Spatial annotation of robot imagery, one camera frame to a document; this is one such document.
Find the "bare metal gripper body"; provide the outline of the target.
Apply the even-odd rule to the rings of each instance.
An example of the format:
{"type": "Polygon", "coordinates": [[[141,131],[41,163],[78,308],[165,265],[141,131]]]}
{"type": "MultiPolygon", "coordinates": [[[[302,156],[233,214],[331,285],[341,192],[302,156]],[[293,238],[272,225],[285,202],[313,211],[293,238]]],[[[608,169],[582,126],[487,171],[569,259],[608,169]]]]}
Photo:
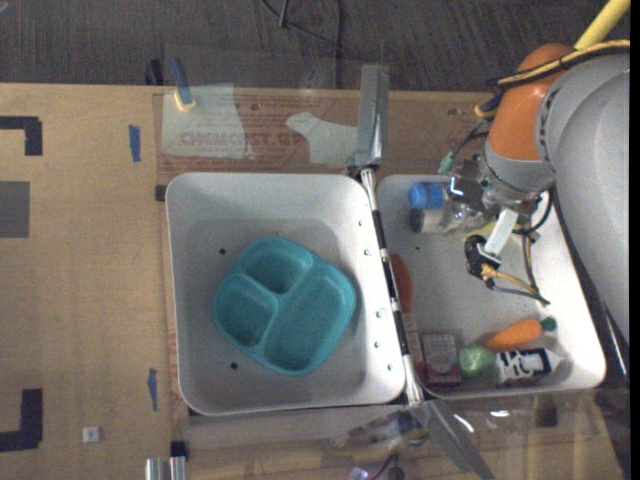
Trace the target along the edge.
{"type": "Polygon", "coordinates": [[[493,220],[500,212],[493,186],[478,161],[463,160],[453,166],[447,196],[455,220],[493,220]]]}

